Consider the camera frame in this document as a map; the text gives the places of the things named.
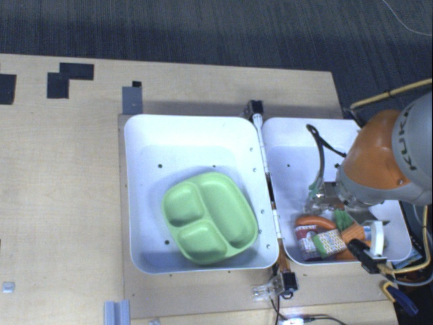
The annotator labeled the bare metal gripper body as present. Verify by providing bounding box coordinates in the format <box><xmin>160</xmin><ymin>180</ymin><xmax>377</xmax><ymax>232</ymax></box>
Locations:
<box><xmin>305</xmin><ymin>180</ymin><xmax>369</xmax><ymax>215</ymax></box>

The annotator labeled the orange-red toy sausage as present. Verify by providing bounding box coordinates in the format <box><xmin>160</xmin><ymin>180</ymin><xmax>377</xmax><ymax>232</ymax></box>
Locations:
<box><xmin>294</xmin><ymin>215</ymin><xmax>338</xmax><ymax>231</ymax></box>

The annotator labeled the white plastic tray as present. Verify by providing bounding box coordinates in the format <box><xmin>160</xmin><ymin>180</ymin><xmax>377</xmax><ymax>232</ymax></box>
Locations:
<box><xmin>262</xmin><ymin>116</ymin><xmax>415</xmax><ymax>267</ymax></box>
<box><xmin>123</xmin><ymin>113</ymin><xmax>281</xmax><ymax>276</ymax></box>

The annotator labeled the orange carrot with green top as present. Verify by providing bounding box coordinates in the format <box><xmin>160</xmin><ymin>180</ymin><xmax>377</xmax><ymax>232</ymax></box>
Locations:
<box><xmin>332</xmin><ymin>209</ymin><xmax>373</xmax><ymax>261</ymax></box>

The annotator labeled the green patterned carton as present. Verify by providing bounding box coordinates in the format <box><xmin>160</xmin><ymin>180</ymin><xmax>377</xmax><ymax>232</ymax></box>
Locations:
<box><xmin>311</xmin><ymin>229</ymin><xmax>348</xmax><ymax>259</ymax></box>

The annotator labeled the red and white can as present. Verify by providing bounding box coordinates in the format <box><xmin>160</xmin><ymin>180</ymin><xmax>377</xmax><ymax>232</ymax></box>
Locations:
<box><xmin>295</xmin><ymin>225</ymin><xmax>322</xmax><ymax>262</ymax></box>

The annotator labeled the thin black and white rod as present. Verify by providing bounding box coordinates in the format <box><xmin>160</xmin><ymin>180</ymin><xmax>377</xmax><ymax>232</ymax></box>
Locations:
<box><xmin>252</xmin><ymin>112</ymin><xmax>291</xmax><ymax>274</ymax></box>

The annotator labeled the green divided plate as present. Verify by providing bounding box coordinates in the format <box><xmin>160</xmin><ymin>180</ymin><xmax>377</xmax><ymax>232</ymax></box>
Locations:
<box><xmin>161</xmin><ymin>171</ymin><xmax>260</xmax><ymax>267</ymax></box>

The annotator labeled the black cylinder on white bracket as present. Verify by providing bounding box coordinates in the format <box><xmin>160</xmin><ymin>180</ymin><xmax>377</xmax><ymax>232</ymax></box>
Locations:
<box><xmin>347</xmin><ymin>220</ymin><xmax>389</xmax><ymax>274</ymax></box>

